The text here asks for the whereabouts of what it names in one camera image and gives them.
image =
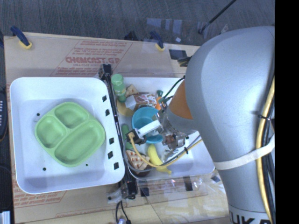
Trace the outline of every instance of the green divided plate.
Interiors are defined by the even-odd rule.
[[[37,122],[35,136],[57,162],[74,167],[104,143],[106,133],[103,125],[85,108],[65,102]]]

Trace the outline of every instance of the gray floor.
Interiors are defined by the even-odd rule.
[[[228,30],[275,24],[275,0],[237,0],[203,35],[198,28],[232,0],[0,0],[0,30],[10,28],[58,35],[124,39],[135,31],[148,39],[153,28],[164,42],[201,45]],[[0,86],[5,87],[5,59],[0,50]],[[9,140],[0,143],[0,165],[10,168]]]

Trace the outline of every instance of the white band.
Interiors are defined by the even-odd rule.
[[[256,149],[248,154],[245,154],[241,156],[240,158],[224,161],[224,162],[214,162],[215,168],[217,170],[226,170],[231,168],[236,168],[239,166],[242,166],[244,164],[247,164],[251,161],[254,161],[260,157],[265,156],[266,154],[270,153],[273,148],[275,147],[275,137],[274,135],[271,137],[270,142],[259,149]]]

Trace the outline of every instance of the banana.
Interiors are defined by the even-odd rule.
[[[154,144],[151,144],[148,148],[148,156],[150,158],[150,162],[154,165],[161,165],[163,164],[161,159],[159,158],[157,151],[156,151],[156,146]],[[168,174],[171,174],[171,170],[167,169],[167,167],[162,167],[162,168],[157,168],[157,171],[160,172],[166,172]]]

